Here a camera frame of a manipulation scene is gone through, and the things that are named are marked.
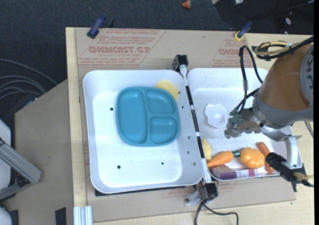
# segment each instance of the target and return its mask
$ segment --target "dark floor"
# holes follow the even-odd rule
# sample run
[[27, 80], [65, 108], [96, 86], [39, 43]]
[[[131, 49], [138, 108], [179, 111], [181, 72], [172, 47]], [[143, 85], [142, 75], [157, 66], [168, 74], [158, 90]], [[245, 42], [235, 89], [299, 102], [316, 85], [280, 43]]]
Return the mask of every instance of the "dark floor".
[[[252, 17], [286, 9], [310, 0], [244, 0], [232, 5], [221, 0], [192, 0], [192, 8], [181, 7], [185, 0], [0, 0], [0, 59], [30, 66], [57, 83], [66, 79], [65, 28], [91, 27], [100, 14], [115, 18], [115, 28], [152, 28], [188, 30], [240, 30]], [[251, 32], [280, 33], [278, 27], [286, 12], [253, 21]], [[298, 8], [291, 18], [290, 34], [314, 34], [314, 4]], [[45, 77], [19, 65], [0, 61], [0, 118], [8, 118], [28, 99], [23, 94], [4, 96], [18, 89], [40, 90], [21, 82], [26, 76], [47, 91], [54, 84]], [[20, 82], [5, 85], [11, 80]]]

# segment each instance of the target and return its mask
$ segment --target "blue plate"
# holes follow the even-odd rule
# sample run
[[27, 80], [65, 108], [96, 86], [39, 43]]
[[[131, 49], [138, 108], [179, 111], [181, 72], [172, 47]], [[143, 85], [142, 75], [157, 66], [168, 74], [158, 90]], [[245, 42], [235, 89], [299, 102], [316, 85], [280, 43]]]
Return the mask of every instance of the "blue plate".
[[153, 87], [123, 89], [116, 102], [116, 123], [122, 139], [135, 146], [166, 145], [179, 134], [174, 98]]

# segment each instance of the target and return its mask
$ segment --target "orange object on floor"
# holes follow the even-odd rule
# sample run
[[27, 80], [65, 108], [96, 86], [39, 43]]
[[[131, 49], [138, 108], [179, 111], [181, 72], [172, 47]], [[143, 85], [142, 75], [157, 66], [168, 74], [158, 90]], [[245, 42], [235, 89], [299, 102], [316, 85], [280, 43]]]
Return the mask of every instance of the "orange object on floor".
[[182, 6], [184, 8], [190, 9], [191, 8], [191, 1], [187, 0], [187, 1], [183, 2]]

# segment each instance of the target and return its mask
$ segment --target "white cap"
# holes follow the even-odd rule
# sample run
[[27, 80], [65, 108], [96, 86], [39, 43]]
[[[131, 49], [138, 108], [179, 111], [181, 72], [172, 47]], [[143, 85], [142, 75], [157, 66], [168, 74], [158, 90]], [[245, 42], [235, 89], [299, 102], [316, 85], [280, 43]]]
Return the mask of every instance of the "white cap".
[[215, 128], [226, 127], [228, 121], [227, 111], [221, 104], [207, 104], [205, 114], [209, 125]]

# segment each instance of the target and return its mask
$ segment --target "carrot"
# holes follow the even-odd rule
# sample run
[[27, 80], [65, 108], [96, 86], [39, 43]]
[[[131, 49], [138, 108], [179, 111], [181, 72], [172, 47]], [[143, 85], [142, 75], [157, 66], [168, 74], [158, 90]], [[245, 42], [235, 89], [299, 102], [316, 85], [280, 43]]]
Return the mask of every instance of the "carrot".
[[260, 152], [265, 156], [265, 169], [267, 172], [271, 173], [274, 169], [269, 166], [269, 164], [266, 162], [266, 157], [270, 153], [267, 145], [264, 142], [259, 142], [257, 144], [258, 149]]
[[234, 154], [231, 151], [223, 151], [219, 153], [217, 156], [212, 158], [210, 161], [207, 162], [208, 167], [216, 167], [222, 166], [227, 162], [232, 161], [234, 158]]

